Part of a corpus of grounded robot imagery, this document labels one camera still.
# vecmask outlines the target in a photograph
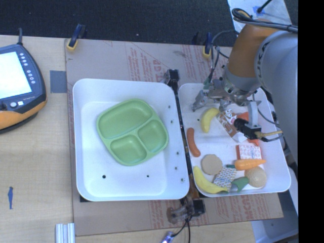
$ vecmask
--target device screen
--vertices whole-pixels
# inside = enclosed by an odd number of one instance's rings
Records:
[[[0,54],[0,99],[31,92],[16,52]]]

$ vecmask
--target cardboard sheet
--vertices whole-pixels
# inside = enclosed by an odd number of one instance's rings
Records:
[[[167,219],[168,208],[181,207],[179,200],[89,202],[80,197],[75,175],[72,100],[75,82],[82,78],[159,82],[168,69],[177,69],[179,87],[185,83],[203,83],[209,75],[211,60],[203,57],[202,51],[202,46],[194,45],[84,39],[78,41],[74,51],[65,51],[76,236],[174,228],[181,227],[183,223],[172,224]],[[222,48],[221,51],[229,55],[230,48]],[[220,56],[213,78],[221,76],[226,61]],[[283,217],[277,193],[203,199],[206,213],[192,219],[191,226]]]

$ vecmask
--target white power strip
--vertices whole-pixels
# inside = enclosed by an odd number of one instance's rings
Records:
[[[56,224],[55,243],[75,243],[74,223]]]

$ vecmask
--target banana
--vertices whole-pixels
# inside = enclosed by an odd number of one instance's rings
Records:
[[[202,170],[198,166],[193,167],[193,176],[196,181],[196,185],[207,193],[218,193],[220,191],[228,192],[227,188],[220,187],[206,179]]]
[[[209,128],[211,126],[211,120],[218,113],[219,113],[219,109],[214,108],[214,107],[208,109],[207,111],[205,111],[203,113],[202,118],[201,118],[201,122],[200,122],[200,125],[201,125],[201,128],[202,128],[203,132],[205,132],[205,133],[209,132]]]

